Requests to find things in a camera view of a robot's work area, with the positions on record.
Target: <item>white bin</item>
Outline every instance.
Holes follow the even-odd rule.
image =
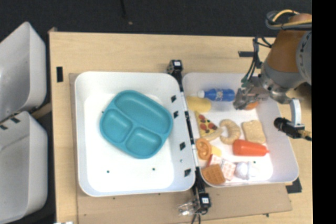
[[[47,133],[27,112],[46,96],[46,48],[25,22],[0,43],[0,224],[46,202]]]

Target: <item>toy pizza slice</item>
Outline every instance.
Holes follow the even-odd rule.
[[[198,113],[197,111],[195,111],[195,116],[197,120],[199,135],[202,138],[211,141],[219,137],[223,132],[223,130],[221,128],[218,128],[215,123],[213,123],[211,120],[207,119],[204,115]]]

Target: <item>orange toy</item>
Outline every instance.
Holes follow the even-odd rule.
[[[233,143],[233,154],[237,156],[265,156],[269,150],[258,143],[237,139]]]
[[[205,138],[199,138],[196,141],[197,154],[200,159],[209,159],[212,149],[210,143]]]

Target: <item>blue plate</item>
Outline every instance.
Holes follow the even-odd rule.
[[[100,120],[100,132],[107,141],[140,159],[154,156],[172,127],[166,108],[133,90],[118,93]]]

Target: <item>blue bottle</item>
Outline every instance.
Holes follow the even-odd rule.
[[[199,91],[198,97],[208,98],[212,101],[233,101],[235,99],[235,92],[232,89],[211,89],[208,91]]]

